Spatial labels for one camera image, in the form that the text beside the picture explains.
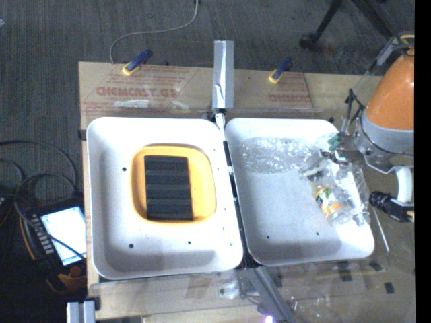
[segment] bottle label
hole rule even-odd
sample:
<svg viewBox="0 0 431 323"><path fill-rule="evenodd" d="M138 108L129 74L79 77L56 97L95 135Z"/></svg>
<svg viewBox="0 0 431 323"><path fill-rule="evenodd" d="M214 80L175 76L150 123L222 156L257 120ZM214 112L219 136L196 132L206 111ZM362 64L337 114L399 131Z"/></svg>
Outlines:
<svg viewBox="0 0 431 323"><path fill-rule="evenodd" d="M335 200L331 188L328 186L316 192L314 199L319 204L323 214L325 214L325 219L328 219L332 213L341 208L339 202Z"/></svg>

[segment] white cable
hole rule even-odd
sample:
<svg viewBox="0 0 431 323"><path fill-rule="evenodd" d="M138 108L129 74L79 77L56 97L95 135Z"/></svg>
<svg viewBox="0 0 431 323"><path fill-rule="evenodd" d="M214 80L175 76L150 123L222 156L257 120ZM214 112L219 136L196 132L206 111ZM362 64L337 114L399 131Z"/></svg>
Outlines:
<svg viewBox="0 0 431 323"><path fill-rule="evenodd" d="M169 29L164 29L164 30L149 30L149 31L137 31L137 32L131 32L130 34L125 34L125 35L122 35L121 37L118 37L118 38L117 38L117 39L112 43L112 45L110 46L110 49L109 49L110 62L111 62L112 64L114 63L114 59L113 59L113 57L112 57L112 50L113 50L113 48L114 48L114 45L115 45L119 40L122 40L123 38L129 37L129 36L133 36L133 35L141 35L141 34L160 34L160 33L162 33L162 32L174 31L174 30L178 30L178 29L181 29L181 28L185 28L186 26L190 25L190 24L193 22L193 20L195 20L195 18L196 18L196 15L197 15L197 8L198 8L198 6L199 6L199 0L196 0L195 4L196 4L196 7L195 7L195 14L194 14L194 15L193 15L193 17L191 18L191 20L190 20L189 22L187 22L186 24L184 24L184 25L176 26L176 27L174 27L174 28L169 28Z"/></svg>
<svg viewBox="0 0 431 323"><path fill-rule="evenodd" d="M400 202L411 202L413 194L413 176L410 168L401 166L395 170L398 178L398 196Z"/></svg>

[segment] blue clamp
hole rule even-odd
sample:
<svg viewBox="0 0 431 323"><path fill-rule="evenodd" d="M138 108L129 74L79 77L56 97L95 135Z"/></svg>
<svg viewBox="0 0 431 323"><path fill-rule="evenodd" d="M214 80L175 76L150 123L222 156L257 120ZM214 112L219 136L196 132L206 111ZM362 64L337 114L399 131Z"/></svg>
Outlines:
<svg viewBox="0 0 431 323"><path fill-rule="evenodd" d="M278 81L280 81L283 72L284 71L288 71L290 69L290 67L292 67L292 58L291 57L286 57L283 61L283 63L281 64L280 67L278 67L276 70L271 72L271 75L269 76L269 81L271 83L278 83Z"/></svg>
<svg viewBox="0 0 431 323"><path fill-rule="evenodd" d="M137 57L135 57L134 60L130 61L129 63L126 63L123 66L123 73L125 75L132 75L134 72L136 72L139 69L139 65L142 63L147 62L147 60L153 55L153 52L150 49L147 49L141 54L139 54Z"/></svg>

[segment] chair leg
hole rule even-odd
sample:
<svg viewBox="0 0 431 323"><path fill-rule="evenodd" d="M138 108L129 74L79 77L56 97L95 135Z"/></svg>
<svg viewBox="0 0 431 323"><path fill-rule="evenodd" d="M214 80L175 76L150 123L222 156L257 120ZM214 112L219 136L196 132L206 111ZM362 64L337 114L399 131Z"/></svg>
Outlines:
<svg viewBox="0 0 431 323"><path fill-rule="evenodd" d="M310 32L307 34L303 34L299 45L303 49L312 49L314 48L316 42L319 40L319 38L322 36L322 33L325 31L326 27L328 26L329 22L332 20L335 13L338 11L339 7L343 3L344 0L332 0L331 5L329 6L329 9L325 16L323 17L323 20L319 27L317 28L316 32Z"/></svg>
<svg viewBox="0 0 431 323"><path fill-rule="evenodd" d="M377 14L367 0L352 0L358 9L365 15L371 24L384 36L392 37L393 33L388 29L385 22Z"/></svg>

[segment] black slatted object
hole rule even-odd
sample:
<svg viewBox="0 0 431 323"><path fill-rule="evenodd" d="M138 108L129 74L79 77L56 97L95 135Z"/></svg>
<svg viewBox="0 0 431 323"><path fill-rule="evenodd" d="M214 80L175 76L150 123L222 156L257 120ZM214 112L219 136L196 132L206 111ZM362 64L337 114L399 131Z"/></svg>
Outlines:
<svg viewBox="0 0 431 323"><path fill-rule="evenodd" d="M193 220L186 157L146 155L145 190L149 220Z"/></svg>

